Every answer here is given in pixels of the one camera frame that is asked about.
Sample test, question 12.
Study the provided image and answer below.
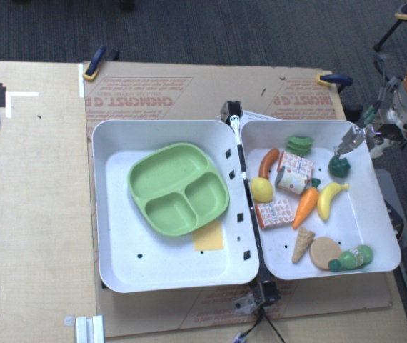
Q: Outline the orange carrot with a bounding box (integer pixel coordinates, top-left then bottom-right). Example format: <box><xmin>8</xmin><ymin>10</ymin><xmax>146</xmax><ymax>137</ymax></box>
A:
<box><xmin>291</xmin><ymin>177</ymin><xmax>323</xmax><ymax>230</ymax></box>

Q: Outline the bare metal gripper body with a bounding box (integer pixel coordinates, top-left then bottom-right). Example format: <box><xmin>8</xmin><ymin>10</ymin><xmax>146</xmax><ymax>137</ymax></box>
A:
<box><xmin>363</xmin><ymin>109</ymin><xmax>407</xmax><ymax>148</ymax></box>

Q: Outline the thin black and white rod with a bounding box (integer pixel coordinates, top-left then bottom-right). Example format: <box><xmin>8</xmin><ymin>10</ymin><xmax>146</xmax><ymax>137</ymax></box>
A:
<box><xmin>229</xmin><ymin>115</ymin><xmax>273</xmax><ymax>286</ymax></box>

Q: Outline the black cylinder on white bracket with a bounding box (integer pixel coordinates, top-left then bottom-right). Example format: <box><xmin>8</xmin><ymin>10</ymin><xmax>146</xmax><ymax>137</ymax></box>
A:
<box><xmin>368</xmin><ymin>134</ymin><xmax>407</xmax><ymax>159</ymax></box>

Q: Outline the white and orange can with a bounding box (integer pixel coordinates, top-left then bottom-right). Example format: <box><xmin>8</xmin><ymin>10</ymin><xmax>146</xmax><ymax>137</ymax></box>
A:
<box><xmin>274</xmin><ymin>167</ymin><xmax>312</xmax><ymax>196</ymax></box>

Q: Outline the tan round biscuit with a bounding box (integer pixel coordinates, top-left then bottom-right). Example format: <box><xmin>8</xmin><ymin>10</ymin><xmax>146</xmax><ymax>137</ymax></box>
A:
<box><xmin>308</xmin><ymin>236</ymin><xmax>342</xmax><ymax>272</ymax></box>

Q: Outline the green plastic bottle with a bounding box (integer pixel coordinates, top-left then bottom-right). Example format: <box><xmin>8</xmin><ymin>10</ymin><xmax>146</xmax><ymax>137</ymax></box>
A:
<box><xmin>327</xmin><ymin>244</ymin><xmax>374</xmax><ymax>273</ymax></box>

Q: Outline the yellow banana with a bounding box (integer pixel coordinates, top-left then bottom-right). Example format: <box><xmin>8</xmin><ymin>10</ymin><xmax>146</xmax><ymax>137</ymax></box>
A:
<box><xmin>316</xmin><ymin>182</ymin><xmax>350</xmax><ymax>222</ymax></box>

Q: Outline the yellow lemon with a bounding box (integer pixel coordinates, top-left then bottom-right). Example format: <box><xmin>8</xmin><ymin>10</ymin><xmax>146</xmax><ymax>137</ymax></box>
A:
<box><xmin>249</xmin><ymin>177</ymin><xmax>275</xmax><ymax>204</ymax></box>

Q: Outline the orange and white packet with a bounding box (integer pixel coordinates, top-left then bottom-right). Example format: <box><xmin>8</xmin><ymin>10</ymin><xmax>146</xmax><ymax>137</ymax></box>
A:
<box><xmin>253</xmin><ymin>199</ymin><xmax>296</xmax><ymax>230</ymax></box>

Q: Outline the green divided plate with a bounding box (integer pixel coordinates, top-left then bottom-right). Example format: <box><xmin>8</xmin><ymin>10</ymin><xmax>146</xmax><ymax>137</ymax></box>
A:
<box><xmin>126</xmin><ymin>141</ymin><xmax>231</xmax><ymax>238</ymax></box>

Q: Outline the orange sausage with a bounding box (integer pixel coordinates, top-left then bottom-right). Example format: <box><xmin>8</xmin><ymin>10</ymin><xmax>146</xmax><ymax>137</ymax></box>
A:
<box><xmin>258</xmin><ymin>147</ymin><xmax>281</xmax><ymax>181</ymax></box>

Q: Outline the green broccoli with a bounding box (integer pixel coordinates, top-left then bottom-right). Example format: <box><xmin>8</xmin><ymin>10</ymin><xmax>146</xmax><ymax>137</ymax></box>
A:
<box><xmin>328</xmin><ymin>154</ymin><xmax>352</xmax><ymax>179</ymax></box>

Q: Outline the tan ice cream cone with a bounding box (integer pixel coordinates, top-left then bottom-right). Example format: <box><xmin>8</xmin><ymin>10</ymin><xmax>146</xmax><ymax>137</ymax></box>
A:
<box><xmin>291</xmin><ymin>225</ymin><xmax>316</xmax><ymax>264</ymax></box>

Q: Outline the yellow cheese slice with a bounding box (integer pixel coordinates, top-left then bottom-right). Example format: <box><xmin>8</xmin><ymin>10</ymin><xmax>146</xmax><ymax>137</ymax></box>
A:
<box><xmin>191</xmin><ymin>219</ymin><xmax>225</xmax><ymax>252</ymax></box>

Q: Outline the brown cardboard board red print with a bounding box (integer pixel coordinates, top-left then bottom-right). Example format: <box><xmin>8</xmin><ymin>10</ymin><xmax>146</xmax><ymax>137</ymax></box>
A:
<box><xmin>83</xmin><ymin>61</ymin><xmax>393</xmax><ymax>339</ymax></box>

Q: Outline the white paper sheet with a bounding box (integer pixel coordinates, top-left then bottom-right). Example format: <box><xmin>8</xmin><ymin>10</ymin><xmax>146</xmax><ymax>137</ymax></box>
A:
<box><xmin>241</xmin><ymin>109</ymin><xmax>283</xmax><ymax>122</ymax></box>

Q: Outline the orange and white carton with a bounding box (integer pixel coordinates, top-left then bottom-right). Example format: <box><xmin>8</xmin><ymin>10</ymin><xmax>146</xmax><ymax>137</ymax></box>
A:
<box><xmin>276</xmin><ymin>150</ymin><xmax>315</xmax><ymax>180</ymax></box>

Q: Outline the white plastic tray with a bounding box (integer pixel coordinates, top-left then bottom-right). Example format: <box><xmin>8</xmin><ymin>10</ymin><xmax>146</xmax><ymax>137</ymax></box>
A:
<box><xmin>91</xmin><ymin>119</ymin><xmax>261</xmax><ymax>294</ymax></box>
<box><xmin>240</xmin><ymin>119</ymin><xmax>402</xmax><ymax>282</ymax></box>

